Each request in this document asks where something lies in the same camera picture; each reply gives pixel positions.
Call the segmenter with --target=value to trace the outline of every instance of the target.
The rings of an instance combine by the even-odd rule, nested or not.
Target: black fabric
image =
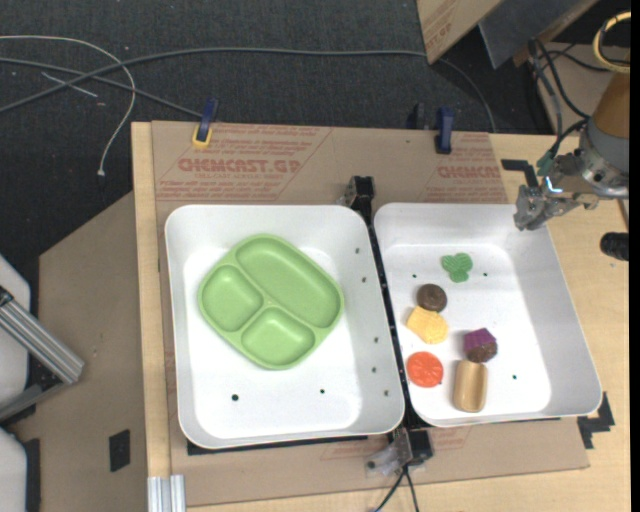
[[[2,0],[0,34],[83,39],[118,58],[203,46],[423,51],[412,0]],[[0,40],[0,56],[92,70],[110,60],[64,42]],[[544,133],[525,67],[494,71],[477,29],[446,55],[486,95],[499,131]],[[414,105],[428,121],[442,105],[457,130],[488,131],[473,88],[442,63],[418,57],[210,54],[131,66],[137,86],[192,110],[220,100],[219,119],[239,123],[404,128]],[[66,75],[48,72],[59,79]],[[122,71],[107,78],[126,83]],[[0,108],[55,85],[39,69],[0,63]],[[128,124],[96,172],[127,109],[127,92],[93,81],[97,94],[65,89],[0,113],[0,254],[18,269],[132,188]],[[130,121],[193,117],[139,98]]]

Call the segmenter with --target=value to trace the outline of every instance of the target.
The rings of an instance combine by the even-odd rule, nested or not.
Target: yellow toy cheese
[[[449,333],[449,326],[439,313],[420,306],[416,306],[409,315],[407,327],[429,344],[443,342]]]

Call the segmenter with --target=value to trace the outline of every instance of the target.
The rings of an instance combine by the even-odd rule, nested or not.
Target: robotic end effector
[[[629,94],[628,70],[616,73],[593,116],[570,127],[538,161],[539,184],[522,185],[516,200],[518,229],[537,229],[578,206],[594,209],[601,199],[628,199]],[[573,153],[557,155],[559,143],[573,130],[581,131],[578,147]],[[603,250],[628,260],[626,237],[626,258],[601,244]]]

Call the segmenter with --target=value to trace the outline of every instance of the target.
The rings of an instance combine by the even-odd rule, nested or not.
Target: yellow cable
[[[596,59],[598,59],[598,61],[600,61],[600,63],[605,68],[610,69],[611,71],[615,71],[616,73],[631,73],[631,64],[628,64],[628,65],[615,64],[611,62],[609,59],[607,59],[604,55],[602,55],[602,52],[600,51],[602,38],[615,25],[617,25],[622,21],[626,21],[630,19],[631,19],[631,11],[622,12],[617,16],[614,16],[613,18],[608,19],[604,23],[604,25],[602,25],[602,28],[598,30],[598,32],[596,33],[596,36],[593,38],[593,53],[595,54]]]

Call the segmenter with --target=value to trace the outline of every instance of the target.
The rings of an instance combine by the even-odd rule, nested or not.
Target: wooden table
[[[166,478],[172,468],[151,125],[134,123],[132,140],[148,475]],[[491,135],[498,160],[534,162],[553,140],[550,136]],[[575,139],[568,139],[563,148],[569,151],[572,145]],[[509,201],[513,202],[524,178],[521,173],[501,173]],[[594,437],[596,448],[588,453],[589,469],[421,485],[417,487],[417,495],[423,511],[618,512],[630,509],[629,267],[628,263],[611,259],[599,250],[599,240],[604,233],[628,228],[616,202],[602,202],[595,211],[573,211],[554,219],[548,227],[616,425],[611,432]],[[377,489],[207,506],[197,510],[368,511],[377,506],[385,494],[386,489]],[[403,487],[385,511],[408,511],[413,510],[412,507],[410,493]]]

